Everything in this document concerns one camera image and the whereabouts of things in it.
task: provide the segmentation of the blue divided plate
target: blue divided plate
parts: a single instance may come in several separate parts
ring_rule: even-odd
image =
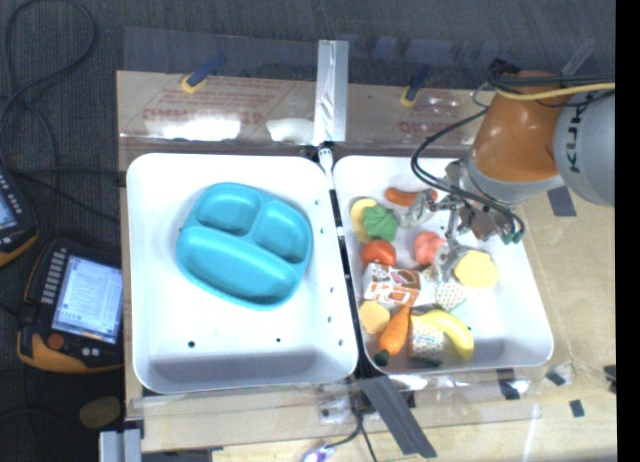
[[[283,200],[239,183],[218,183],[185,221],[176,256],[192,282],[231,302],[272,309],[296,291],[313,234],[306,216]]]

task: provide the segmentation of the toy banana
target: toy banana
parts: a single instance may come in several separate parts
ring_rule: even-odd
[[[474,348],[473,337],[462,320],[442,309],[432,309],[418,318],[421,322],[443,331],[462,359],[465,361],[471,359]]]

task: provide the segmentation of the toy food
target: toy food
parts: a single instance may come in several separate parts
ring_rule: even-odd
[[[435,201],[438,198],[438,192],[433,189],[429,189],[431,198]],[[413,202],[418,198],[420,192],[403,192],[398,188],[389,187],[384,191],[384,196],[387,201],[397,204],[398,206],[411,206]]]
[[[498,282],[498,267],[481,250],[468,251],[453,268],[453,274],[465,286],[489,288]]]
[[[436,252],[444,245],[444,238],[432,231],[423,231],[413,242],[415,260],[420,265],[432,265]]]
[[[423,316],[411,315],[409,358],[439,366],[442,363],[444,332],[425,321]]]
[[[364,228],[364,211],[367,208],[372,208],[377,205],[378,203],[376,201],[365,197],[354,202],[351,206],[351,210],[349,211],[349,218],[351,219],[353,230],[356,233],[358,240],[362,243],[367,243],[372,240],[371,236],[367,234],[367,230]]]
[[[398,221],[393,211],[377,205],[365,208],[363,213],[363,225],[370,238],[393,241],[398,231]]]
[[[474,350],[473,337],[469,328],[458,317],[442,309],[432,309],[423,315],[412,318],[412,321],[414,320],[444,332],[453,343],[453,348],[458,356],[465,361],[471,359]]]
[[[429,282],[417,270],[369,263],[362,276],[363,298],[387,304],[410,306],[435,301],[434,282]]]
[[[382,332],[391,319],[391,313],[382,304],[365,300],[358,309],[360,323],[368,334]]]
[[[409,313],[411,307],[404,305],[400,307],[398,312],[393,315],[391,321],[382,331],[380,339],[378,341],[378,352],[374,361],[378,366],[386,366],[389,362],[389,357],[393,357],[400,353],[402,347],[407,341],[407,334],[409,332]]]
[[[462,304],[470,296],[471,289],[463,286],[457,279],[438,279],[435,266],[429,266],[420,272],[425,281],[433,283],[435,287],[435,303],[445,311],[451,311]]]
[[[369,263],[393,266],[396,264],[396,248],[388,240],[371,240],[362,247],[360,258],[364,266]]]

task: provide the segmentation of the yellow cable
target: yellow cable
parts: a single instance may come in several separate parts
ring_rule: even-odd
[[[580,85],[577,87],[568,87],[566,89],[556,89],[547,92],[538,92],[537,94],[518,94],[514,92],[507,92],[506,90],[496,89],[498,94],[501,94],[507,98],[520,99],[522,101],[532,101],[536,99],[555,98],[558,96],[567,96],[569,94],[577,94],[578,92],[591,92],[595,90],[612,90],[616,88],[615,82],[609,83],[596,83],[593,85]]]

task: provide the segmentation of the orange carrot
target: orange carrot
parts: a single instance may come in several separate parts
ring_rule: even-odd
[[[378,340],[380,352],[374,357],[378,366],[386,366],[389,357],[397,355],[402,350],[409,332],[410,312],[411,306],[403,305],[382,331]]]

